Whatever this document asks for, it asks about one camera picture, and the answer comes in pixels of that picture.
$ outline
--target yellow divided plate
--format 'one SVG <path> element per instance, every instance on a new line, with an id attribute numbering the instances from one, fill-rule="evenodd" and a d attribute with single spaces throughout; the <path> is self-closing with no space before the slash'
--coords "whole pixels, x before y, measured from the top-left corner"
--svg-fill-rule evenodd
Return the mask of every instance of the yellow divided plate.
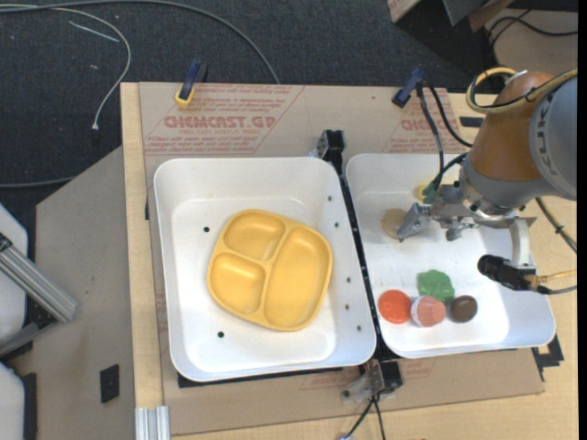
<path id="1" fill-rule="evenodd" d="M 208 290 L 225 310 L 257 325 L 296 331 L 316 317 L 332 273 L 332 249 L 313 228 L 262 210 L 233 215 L 208 265 Z"/>

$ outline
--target black floor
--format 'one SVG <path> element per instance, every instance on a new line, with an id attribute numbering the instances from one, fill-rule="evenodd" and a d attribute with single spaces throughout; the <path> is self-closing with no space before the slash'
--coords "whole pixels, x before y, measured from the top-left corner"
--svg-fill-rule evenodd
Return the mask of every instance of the black floor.
<path id="1" fill-rule="evenodd" d="M 0 0 L 57 4 L 87 0 Z M 435 85 L 464 91 L 491 63 L 486 37 L 466 20 L 452 27 L 441 0 L 423 0 L 397 25 L 386 0 L 162 0 L 195 6 L 254 41 L 281 83 L 398 86 L 414 67 Z M 518 0 L 512 7 L 578 11 L 578 0 Z M 118 3 L 75 9 L 114 24 L 128 39 L 127 82 L 179 82 L 194 57 L 209 82 L 274 83 L 245 40 L 202 13 Z M 122 72 L 121 42 L 108 27 L 72 12 L 0 15 L 0 204 L 34 236 L 35 205 L 60 185 L 6 188 L 84 171 L 120 145 L 118 91 L 91 138 L 94 113 Z"/>

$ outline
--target yellow plate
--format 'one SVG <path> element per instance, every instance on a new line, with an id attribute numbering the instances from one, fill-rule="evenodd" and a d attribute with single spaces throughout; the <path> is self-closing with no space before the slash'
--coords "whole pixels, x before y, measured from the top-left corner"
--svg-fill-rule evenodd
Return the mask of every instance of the yellow plate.
<path id="1" fill-rule="evenodd" d="M 297 331 L 316 317 L 332 273 L 332 249 L 313 228 L 278 214 L 233 215 L 208 265 L 208 290 L 225 310 L 257 325 Z"/>

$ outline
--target red circle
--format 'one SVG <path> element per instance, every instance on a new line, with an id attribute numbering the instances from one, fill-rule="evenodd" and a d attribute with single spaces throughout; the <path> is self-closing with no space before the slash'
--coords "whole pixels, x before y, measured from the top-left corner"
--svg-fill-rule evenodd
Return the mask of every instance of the red circle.
<path id="1" fill-rule="evenodd" d="M 400 325 L 410 319 L 412 300 L 400 290 L 388 290 L 379 297 L 378 307 L 383 318 Z"/>

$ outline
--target blue clamp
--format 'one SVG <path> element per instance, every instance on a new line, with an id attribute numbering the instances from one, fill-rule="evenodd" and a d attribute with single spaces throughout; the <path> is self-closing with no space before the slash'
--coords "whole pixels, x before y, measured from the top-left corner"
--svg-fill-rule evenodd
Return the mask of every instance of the blue clamp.
<path id="1" fill-rule="evenodd" d="M 194 60 L 185 75 L 182 87 L 175 94 L 175 103 L 180 107 L 187 107 L 194 98 L 194 83 L 205 82 L 208 74 L 208 64 L 201 60 Z"/>
<path id="2" fill-rule="evenodd" d="M 392 98 L 392 102 L 395 105 L 404 107 L 412 97 L 410 93 L 415 89 L 417 84 L 425 79 L 425 77 L 426 75 L 422 69 L 414 69 L 408 81 L 405 82 L 404 88 L 397 92 L 397 94 Z"/>

